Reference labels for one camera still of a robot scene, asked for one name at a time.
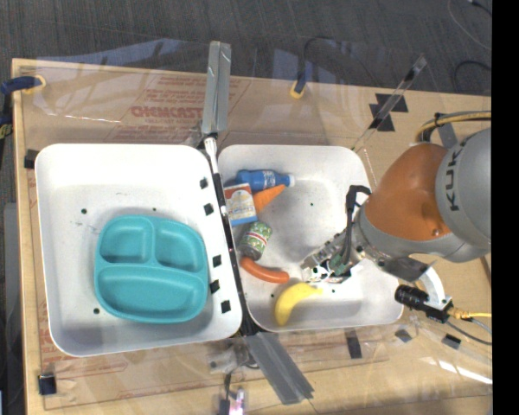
gray carpet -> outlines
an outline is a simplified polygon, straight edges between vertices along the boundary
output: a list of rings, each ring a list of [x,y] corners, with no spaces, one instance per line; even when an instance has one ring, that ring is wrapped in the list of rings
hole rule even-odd
[[[492,0],[476,1],[483,8],[466,0],[0,0],[0,84],[14,57],[90,54],[157,38],[227,42],[233,74],[290,80],[296,65],[276,60],[274,51],[301,57],[308,40],[325,37],[361,45],[363,67],[377,67],[377,51],[425,54],[431,78],[417,80],[413,89],[490,95]],[[396,75],[354,67],[349,55],[319,43],[311,44],[308,60],[330,69],[336,81],[399,82]],[[2,103],[0,93],[0,110]],[[4,205],[15,199],[10,137],[0,171],[0,227]],[[0,281],[3,321],[4,290]],[[0,336],[0,355],[5,349]]]

teal divided plate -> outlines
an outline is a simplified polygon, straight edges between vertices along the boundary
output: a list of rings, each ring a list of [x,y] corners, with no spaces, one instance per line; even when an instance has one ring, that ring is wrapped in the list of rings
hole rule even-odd
[[[208,298],[202,237],[174,220],[123,215],[106,223],[95,255],[94,289],[109,313],[136,322],[191,320]]]

water bottle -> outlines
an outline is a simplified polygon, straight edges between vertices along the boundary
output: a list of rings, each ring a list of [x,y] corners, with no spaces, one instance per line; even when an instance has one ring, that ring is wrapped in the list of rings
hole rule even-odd
[[[236,174],[237,184],[248,183],[253,192],[273,188],[279,184],[286,187],[294,186],[294,176],[280,174],[274,170],[239,170]]]

green can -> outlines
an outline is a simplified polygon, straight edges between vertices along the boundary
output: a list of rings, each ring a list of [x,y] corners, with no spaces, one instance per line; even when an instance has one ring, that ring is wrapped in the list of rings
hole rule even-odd
[[[267,241],[271,237],[273,230],[263,221],[250,223],[248,229],[242,235],[238,250],[242,255],[258,260],[266,249]]]

banana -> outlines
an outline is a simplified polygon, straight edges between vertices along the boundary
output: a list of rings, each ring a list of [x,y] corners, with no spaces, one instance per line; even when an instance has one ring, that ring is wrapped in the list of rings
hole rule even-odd
[[[307,283],[296,283],[287,287],[275,303],[275,320],[279,326],[284,326],[291,315],[292,309],[299,302],[311,295],[321,295],[322,289],[317,289]]]

